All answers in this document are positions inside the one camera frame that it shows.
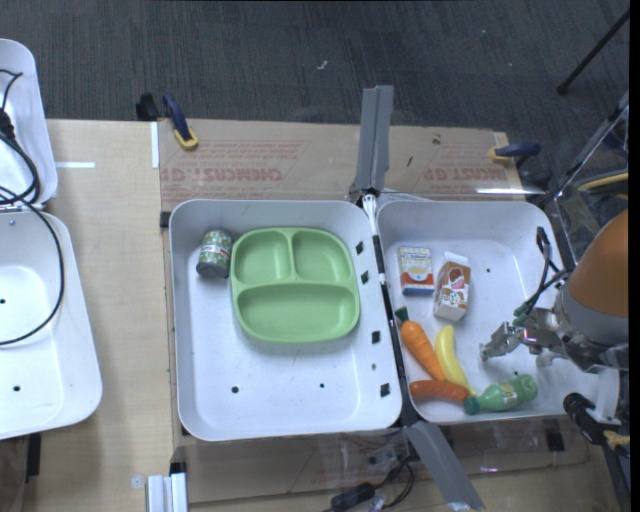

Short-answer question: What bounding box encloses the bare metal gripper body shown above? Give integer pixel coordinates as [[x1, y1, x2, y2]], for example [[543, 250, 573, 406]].
[[520, 306, 577, 359]]

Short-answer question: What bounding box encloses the green plastic bottle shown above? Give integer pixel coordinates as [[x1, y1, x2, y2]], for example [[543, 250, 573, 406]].
[[462, 373, 540, 417]]

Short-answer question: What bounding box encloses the yellow banana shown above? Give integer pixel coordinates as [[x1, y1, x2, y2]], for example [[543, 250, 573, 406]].
[[433, 323, 478, 397]]

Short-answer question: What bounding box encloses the white plastic tray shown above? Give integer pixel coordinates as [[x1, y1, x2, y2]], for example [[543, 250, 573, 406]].
[[168, 198, 404, 443], [374, 199, 604, 426]]

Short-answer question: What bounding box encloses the orange and white carton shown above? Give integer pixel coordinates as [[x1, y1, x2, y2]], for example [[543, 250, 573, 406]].
[[432, 250, 473, 323]]

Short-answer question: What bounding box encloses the orange carrot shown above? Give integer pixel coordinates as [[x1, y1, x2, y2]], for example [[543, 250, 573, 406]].
[[393, 305, 447, 383]]

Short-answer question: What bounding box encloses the orange-red sausage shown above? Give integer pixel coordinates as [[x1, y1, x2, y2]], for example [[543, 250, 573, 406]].
[[409, 379, 470, 405]]

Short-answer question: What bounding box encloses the white orange blue carton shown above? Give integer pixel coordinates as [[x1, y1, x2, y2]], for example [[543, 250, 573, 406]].
[[397, 245, 437, 297]]

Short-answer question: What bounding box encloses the thin black and white rod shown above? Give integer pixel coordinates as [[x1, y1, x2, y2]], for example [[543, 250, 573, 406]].
[[361, 193, 419, 427]]

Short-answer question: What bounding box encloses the green divided plate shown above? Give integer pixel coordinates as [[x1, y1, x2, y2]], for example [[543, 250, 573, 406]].
[[229, 226, 362, 345]]

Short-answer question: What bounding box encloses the brown cardboard board red print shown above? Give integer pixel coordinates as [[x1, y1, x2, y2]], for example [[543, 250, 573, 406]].
[[157, 117, 592, 504]]

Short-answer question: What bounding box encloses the green patterned can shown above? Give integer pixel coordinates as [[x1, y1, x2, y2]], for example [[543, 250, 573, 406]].
[[195, 228, 235, 280]]

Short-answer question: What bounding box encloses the black cylinder on white bracket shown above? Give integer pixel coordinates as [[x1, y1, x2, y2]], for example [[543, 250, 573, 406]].
[[562, 370, 627, 446]]

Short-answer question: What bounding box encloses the black block with thin wires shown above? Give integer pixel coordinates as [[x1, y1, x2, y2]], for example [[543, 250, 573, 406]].
[[330, 481, 377, 512]]

